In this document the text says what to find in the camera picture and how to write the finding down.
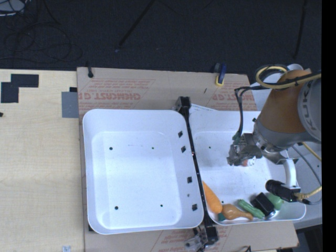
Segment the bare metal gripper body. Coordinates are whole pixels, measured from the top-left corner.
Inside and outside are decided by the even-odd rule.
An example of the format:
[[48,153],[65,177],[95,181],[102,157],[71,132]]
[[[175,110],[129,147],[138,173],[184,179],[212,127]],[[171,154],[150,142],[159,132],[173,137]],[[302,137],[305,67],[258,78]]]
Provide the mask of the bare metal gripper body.
[[235,139],[236,151],[240,154],[248,155],[248,159],[262,157],[268,159],[274,164],[284,164],[288,155],[283,148],[277,147],[266,141],[263,136],[255,133],[244,133]]

